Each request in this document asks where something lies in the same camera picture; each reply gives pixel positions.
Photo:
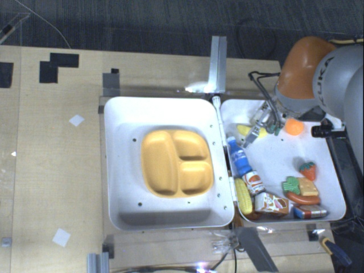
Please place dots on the yellow divided plate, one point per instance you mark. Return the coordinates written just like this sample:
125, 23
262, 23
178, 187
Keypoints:
159, 163

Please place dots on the blue bottle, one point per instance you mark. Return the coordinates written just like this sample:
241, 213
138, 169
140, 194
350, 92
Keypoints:
239, 158

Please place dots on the red sausage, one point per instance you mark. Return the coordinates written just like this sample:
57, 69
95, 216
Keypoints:
302, 199

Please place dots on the white and brown carton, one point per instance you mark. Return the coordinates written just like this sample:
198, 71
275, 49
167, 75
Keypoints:
270, 204

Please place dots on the white plastic tray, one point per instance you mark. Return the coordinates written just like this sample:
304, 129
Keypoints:
125, 163
278, 155

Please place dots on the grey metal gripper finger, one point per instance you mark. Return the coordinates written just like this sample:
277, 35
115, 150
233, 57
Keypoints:
251, 137

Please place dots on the green broccoli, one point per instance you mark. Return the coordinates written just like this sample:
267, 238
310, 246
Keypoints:
290, 185

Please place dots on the blue and red can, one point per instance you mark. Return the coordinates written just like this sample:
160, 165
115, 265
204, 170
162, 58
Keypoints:
310, 211

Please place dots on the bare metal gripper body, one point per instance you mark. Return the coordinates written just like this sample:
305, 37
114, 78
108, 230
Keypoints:
266, 115

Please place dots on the red strawberry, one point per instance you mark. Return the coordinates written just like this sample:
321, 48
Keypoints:
308, 171

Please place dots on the white bottle with orange label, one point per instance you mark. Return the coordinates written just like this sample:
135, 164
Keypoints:
254, 183

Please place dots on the yellow biscuit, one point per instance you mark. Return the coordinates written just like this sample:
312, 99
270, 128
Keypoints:
308, 187

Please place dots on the yellow banana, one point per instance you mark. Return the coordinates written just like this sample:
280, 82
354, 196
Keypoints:
243, 129

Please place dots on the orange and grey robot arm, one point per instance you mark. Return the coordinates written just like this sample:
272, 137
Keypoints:
335, 75

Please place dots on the orange ball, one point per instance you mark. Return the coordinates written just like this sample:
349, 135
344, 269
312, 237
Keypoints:
294, 127

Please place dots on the yellow corn cob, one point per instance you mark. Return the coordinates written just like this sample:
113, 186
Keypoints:
244, 196

